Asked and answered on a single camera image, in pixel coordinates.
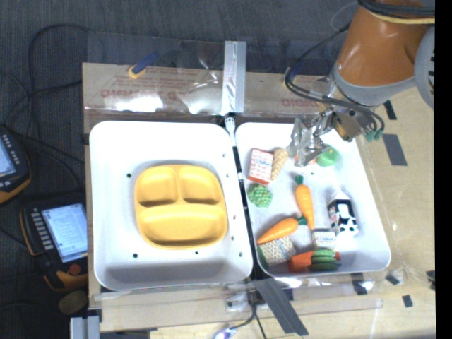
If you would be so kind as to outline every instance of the red and white box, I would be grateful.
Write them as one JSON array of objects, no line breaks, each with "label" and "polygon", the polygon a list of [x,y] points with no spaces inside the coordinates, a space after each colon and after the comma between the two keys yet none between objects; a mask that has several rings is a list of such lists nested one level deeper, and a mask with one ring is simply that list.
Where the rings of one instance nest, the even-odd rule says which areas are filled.
[{"label": "red and white box", "polygon": [[271,152],[253,148],[249,158],[248,179],[262,184],[269,184],[272,164],[273,154]]}]

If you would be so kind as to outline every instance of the orange button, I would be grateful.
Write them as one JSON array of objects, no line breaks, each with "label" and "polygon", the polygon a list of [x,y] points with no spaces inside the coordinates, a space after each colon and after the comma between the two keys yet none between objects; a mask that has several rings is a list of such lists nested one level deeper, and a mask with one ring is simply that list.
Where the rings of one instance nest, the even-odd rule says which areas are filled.
[{"label": "orange button", "polygon": [[73,263],[71,266],[69,266],[69,275],[77,276],[82,271],[80,265],[77,263]]}]

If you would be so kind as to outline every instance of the white tray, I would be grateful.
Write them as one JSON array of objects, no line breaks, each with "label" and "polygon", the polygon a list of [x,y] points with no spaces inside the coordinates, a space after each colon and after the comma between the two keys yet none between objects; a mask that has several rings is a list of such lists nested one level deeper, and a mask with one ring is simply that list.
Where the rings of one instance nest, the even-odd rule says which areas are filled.
[{"label": "white tray", "polygon": [[[273,151],[279,147],[286,148],[290,143],[292,127],[293,124],[245,123],[237,128],[237,149],[244,177],[247,175],[251,149]],[[314,164],[301,168],[295,167],[294,160],[289,158],[277,179],[268,185],[273,194],[270,206],[257,208],[251,202],[248,204],[254,238],[257,239],[283,218],[300,216],[295,200],[297,183],[294,180],[294,177],[300,174],[312,192],[316,228],[330,227],[326,206],[338,187],[351,198],[359,233],[354,237],[338,235],[336,250],[341,255],[341,266],[333,273],[383,270],[391,260],[391,251],[358,147],[355,141],[350,143],[344,141],[336,131],[327,133],[322,139],[339,151],[341,156],[339,162],[330,167]],[[256,184],[247,178],[244,181],[246,190],[251,184]],[[297,253],[312,249],[310,230],[307,226],[299,226],[290,238]],[[266,272],[275,277],[331,274],[331,272],[295,274],[289,272],[286,263],[271,266]]]},{"label": "white tray", "polygon": [[[214,124],[104,121],[90,133],[94,271],[111,290],[236,283],[253,266],[237,168],[227,132]],[[198,249],[160,249],[140,235],[136,177],[155,165],[199,165],[223,189],[228,231]]]}]

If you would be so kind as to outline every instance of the clear plastic sheet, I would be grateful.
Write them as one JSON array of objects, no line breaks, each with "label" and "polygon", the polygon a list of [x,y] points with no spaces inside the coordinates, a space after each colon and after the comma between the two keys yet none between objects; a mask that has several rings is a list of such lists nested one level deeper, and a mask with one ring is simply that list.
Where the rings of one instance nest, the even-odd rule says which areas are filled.
[{"label": "clear plastic sheet", "polygon": [[[90,43],[91,61],[83,67],[86,134],[99,121],[110,119],[207,121],[223,125],[223,116],[227,113],[227,108],[230,108],[229,113],[235,113],[237,121],[289,123],[298,114],[318,112],[315,103],[295,97],[285,89],[284,71],[265,64],[268,59],[260,55],[262,46],[248,44],[246,62],[249,60],[253,63],[246,66],[245,78],[241,81],[237,79],[240,68],[237,70],[237,65],[231,68],[231,65],[224,64],[227,61],[227,43],[103,34],[99,34]],[[155,54],[157,58],[145,67],[141,76],[132,78],[129,69],[149,53]],[[264,64],[256,64],[259,61],[256,57],[261,57],[260,62],[264,61]],[[279,61],[280,65],[283,66],[292,57],[287,53],[285,59]],[[228,88],[228,84],[224,84],[225,76],[229,82],[239,82],[241,86],[233,86],[236,91],[231,93],[231,86]],[[308,89],[320,78],[321,76],[314,75],[297,77]],[[244,91],[243,106],[231,101],[231,96],[236,97],[236,92],[240,89]],[[409,98],[403,96],[400,98],[401,102],[407,99]],[[430,116],[427,118],[428,124],[432,124]],[[432,126],[427,126],[424,139],[429,144],[432,143],[432,134]],[[409,231],[412,227],[403,227],[402,219],[393,216],[393,202],[388,202],[388,194],[382,188],[384,178],[379,171],[381,161],[378,157],[384,152],[383,143],[369,143],[359,137],[356,144],[391,249],[391,261],[386,267],[376,271],[275,275],[281,288],[289,290],[293,295],[291,303],[298,314],[379,308],[382,305],[380,294],[392,285],[402,285],[408,276],[414,276],[422,285],[430,285],[426,272],[434,270],[434,247],[430,247],[429,242],[425,244],[425,267],[417,267],[415,261],[404,256],[403,252],[406,251],[401,248],[403,241],[411,235]],[[426,152],[425,160],[428,163],[431,162],[429,154],[429,151]],[[423,208],[424,225],[417,226],[415,234],[430,237],[434,232],[431,199],[433,168],[431,172],[425,172],[425,177],[429,185],[422,195],[432,204]],[[261,279],[260,275],[260,270],[257,270],[250,280],[239,283],[141,288],[123,292],[110,292],[92,280],[90,306],[93,309],[104,309],[107,317],[113,309],[131,315],[133,311],[145,306],[147,315],[153,315],[154,322],[159,326],[239,320],[249,315],[248,298],[250,292],[256,291],[253,280]],[[178,315],[169,318],[162,314],[172,305],[180,309]],[[263,315],[271,316],[271,312],[263,310]],[[103,325],[106,331],[111,329],[109,324]],[[136,319],[130,325],[141,328],[143,322]]]}]

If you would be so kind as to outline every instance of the yellow divided dish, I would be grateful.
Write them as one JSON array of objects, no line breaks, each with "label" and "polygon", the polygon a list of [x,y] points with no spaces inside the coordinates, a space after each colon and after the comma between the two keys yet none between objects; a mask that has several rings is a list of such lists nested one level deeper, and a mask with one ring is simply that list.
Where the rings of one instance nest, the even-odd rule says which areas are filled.
[{"label": "yellow divided dish", "polygon": [[135,183],[135,212],[141,235],[163,249],[211,245],[227,232],[220,182],[204,167],[165,165],[144,170]]}]

